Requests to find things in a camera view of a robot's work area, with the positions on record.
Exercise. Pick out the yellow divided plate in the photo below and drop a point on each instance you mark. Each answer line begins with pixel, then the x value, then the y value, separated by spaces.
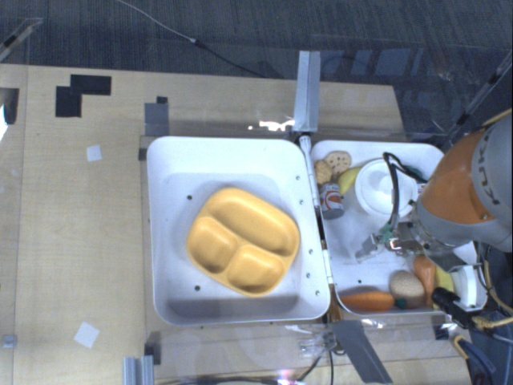
pixel 240 239

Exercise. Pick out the black cylinder on white bracket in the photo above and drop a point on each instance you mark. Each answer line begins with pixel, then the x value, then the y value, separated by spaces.
pixel 465 285

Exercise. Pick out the orange carrot with green end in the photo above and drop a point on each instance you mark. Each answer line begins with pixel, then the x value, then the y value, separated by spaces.
pixel 366 301

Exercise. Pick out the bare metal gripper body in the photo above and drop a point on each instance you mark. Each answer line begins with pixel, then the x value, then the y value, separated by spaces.
pixel 408 245

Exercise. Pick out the pale wood board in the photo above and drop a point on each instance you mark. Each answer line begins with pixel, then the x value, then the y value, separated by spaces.
pixel 88 223

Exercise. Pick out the yellow banana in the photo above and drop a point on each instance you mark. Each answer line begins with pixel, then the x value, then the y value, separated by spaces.
pixel 348 179

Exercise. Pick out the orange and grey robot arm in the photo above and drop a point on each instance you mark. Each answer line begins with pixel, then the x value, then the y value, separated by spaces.
pixel 453 187

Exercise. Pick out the white bowl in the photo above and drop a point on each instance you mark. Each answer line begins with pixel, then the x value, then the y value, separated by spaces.
pixel 374 187

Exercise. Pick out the pale yellow oblong piece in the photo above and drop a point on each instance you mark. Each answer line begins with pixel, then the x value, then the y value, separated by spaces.
pixel 443 280

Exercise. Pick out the tan bread roll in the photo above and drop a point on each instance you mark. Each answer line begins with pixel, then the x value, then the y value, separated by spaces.
pixel 406 287

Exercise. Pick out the red and white can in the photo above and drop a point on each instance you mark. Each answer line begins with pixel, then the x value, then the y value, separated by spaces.
pixel 332 201

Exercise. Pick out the tan round biscuit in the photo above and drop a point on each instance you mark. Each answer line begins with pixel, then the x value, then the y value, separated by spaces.
pixel 322 172
pixel 337 161

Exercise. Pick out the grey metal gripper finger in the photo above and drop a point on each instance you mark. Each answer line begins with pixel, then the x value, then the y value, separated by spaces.
pixel 365 249

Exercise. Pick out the thin black and white rod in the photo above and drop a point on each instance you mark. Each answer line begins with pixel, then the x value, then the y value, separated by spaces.
pixel 309 175

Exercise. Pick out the white plastic tray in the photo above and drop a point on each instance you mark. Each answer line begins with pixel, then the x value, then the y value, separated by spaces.
pixel 172 163
pixel 352 231

